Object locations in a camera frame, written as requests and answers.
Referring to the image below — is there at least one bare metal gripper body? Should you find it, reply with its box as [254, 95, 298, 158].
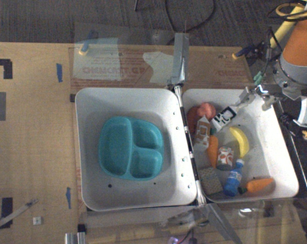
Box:
[255, 68, 307, 101]

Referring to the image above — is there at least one black and white carton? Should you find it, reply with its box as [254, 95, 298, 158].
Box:
[210, 105, 238, 133]

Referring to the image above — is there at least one pink-red toy doughnut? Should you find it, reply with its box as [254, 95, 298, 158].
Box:
[196, 102, 217, 120]

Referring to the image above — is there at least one yellow banana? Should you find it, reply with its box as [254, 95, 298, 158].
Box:
[229, 126, 250, 159]

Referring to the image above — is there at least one white plastic tray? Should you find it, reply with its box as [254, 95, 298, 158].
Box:
[74, 87, 198, 212]
[181, 88, 300, 204]

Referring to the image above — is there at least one brown cardboard board, red print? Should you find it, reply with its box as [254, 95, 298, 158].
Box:
[68, 44, 256, 215]

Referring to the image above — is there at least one brown and white carton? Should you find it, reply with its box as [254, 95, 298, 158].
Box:
[193, 115, 211, 153]

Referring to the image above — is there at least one white can with orange print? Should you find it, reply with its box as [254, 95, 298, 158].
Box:
[216, 146, 235, 171]

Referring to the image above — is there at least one blue bottle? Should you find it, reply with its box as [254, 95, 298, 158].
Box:
[223, 159, 245, 197]

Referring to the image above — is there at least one orange carrot with green top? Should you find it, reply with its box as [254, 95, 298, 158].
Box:
[237, 177, 274, 195]

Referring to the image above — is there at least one brown bread slice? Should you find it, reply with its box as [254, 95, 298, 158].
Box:
[199, 167, 224, 196]

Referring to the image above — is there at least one blue divided plate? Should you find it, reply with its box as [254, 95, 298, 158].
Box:
[98, 115, 165, 181]

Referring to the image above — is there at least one black cylinder on white bracket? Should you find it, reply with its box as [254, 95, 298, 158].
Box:
[279, 96, 307, 137]

